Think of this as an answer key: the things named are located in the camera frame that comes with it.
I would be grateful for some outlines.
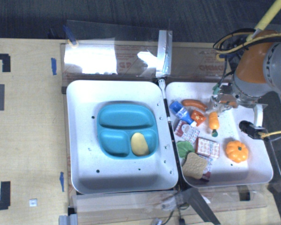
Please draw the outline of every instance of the wooden surface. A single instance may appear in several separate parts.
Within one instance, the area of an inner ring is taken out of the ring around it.
[[[57,225],[59,215],[67,214],[67,153],[60,67],[63,42],[0,39],[0,53],[11,56],[10,73],[2,72],[0,61],[0,84],[5,84],[5,110],[0,111],[0,182],[11,181],[11,206],[0,211],[0,225]],[[57,60],[57,75],[52,74],[51,58]],[[64,173],[64,192],[60,172]],[[37,206],[30,207],[29,199],[35,198]],[[266,189],[264,198],[266,206],[262,208],[215,214],[224,225],[281,224],[273,196]],[[187,224],[209,224],[202,223],[198,215],[185,216],[185,220]],[[148,225],[151,221],[114,225]],[[168,224],[178,224],[177,216]]]

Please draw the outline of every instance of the brown sausage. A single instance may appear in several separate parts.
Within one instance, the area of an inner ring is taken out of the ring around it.
[[[206,111],[206,109],[208,108],[204,103],[200,102],[199,100],[195,100],[195,99],[185,99],[182,101],[182,105],[183,106],[193,106],[196,108],[199,108],[202,111]]]

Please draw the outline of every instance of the yellow pole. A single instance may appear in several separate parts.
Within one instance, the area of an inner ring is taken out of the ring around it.
[[[255,29],[264,30],[280,10],[281,10],[281,0],[276,0],[269,8],[269,10],[266,12],[266,14],[264,14],[260,22],[255,26]],[[249,40],[251,40],[251,35],[247,37],[247,41]]]

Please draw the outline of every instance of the blue plate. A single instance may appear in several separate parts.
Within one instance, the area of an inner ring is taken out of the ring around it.
[[[149,148],[146,156],[132,152],[131,137],[142,133]],[[137,104],[111,104],[103,107],[97,116],[97,134],[102,151],[109,157],[138,159],[151,156],[158,146],[158,132],[153,113]]]

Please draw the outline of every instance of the wooden table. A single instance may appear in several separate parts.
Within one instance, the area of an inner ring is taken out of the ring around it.
[[[11,72],[3,73],[0,61],[0,84],[5,85],[5,106],[0,111],[0,182],[11,182],[11,205],[0,210],[0,225],[57,225],[59,216],[67,214],[62,43],[64,40],[0,39],[0,53],[11,57]],[[57,61],[56,75],[51,58]],[[222,224],[281,224],[272,194],[264,192],[266,207],[215,215]],[[30,199],[37,199],[37,206],[30,207]],[[198,215],[185,216],[185,220],[204,224]],[[115,224],[147,225],[151,221]],[[177,224],[177,219],[168,224]]]

